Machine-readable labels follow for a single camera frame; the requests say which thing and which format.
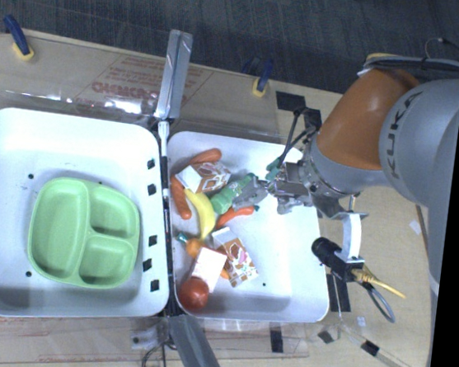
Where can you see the green divided plate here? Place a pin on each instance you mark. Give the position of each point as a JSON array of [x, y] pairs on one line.
[[62, 228]]

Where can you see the orange toy sausage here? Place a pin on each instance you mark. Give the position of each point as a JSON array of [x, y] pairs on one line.
[[179, 201], [206, 155]]

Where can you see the brown cardboard board red print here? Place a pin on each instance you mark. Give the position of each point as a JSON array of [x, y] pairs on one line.
[[81, 73]]

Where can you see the yellow banana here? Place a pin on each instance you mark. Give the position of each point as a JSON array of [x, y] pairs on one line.
[[205, 213]]

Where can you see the red tomato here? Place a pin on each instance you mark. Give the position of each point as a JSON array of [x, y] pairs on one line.
[[194, 294]]

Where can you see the white and orange printed carton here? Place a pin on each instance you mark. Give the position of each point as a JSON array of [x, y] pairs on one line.
[[205, 177], [238, 260]]

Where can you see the thin black and white rod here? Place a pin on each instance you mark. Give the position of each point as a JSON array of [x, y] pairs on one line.
[[167, 208]]

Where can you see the black cylinder on white bracket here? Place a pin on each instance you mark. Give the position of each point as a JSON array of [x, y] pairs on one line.
[[339, 256]]

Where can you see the white plastic tray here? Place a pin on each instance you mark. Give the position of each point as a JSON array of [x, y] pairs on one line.
[[286, 260], [18, 144]]

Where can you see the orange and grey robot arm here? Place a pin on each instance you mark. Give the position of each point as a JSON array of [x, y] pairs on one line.
[[417, 139]]

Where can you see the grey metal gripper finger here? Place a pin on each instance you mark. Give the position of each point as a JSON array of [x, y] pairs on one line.
[[291, 207], [251, 193]]

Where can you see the small orange carrot teal top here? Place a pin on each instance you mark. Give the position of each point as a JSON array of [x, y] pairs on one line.
[[192, 246]]

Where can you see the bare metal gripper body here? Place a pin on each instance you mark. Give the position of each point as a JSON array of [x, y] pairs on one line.
[[294, 182]]

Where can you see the white and pink carton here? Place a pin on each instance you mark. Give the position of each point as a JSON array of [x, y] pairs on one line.
[[208, 267]]

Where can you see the green plastic bottle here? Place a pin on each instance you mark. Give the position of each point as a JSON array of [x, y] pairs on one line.
[[225, 199]]

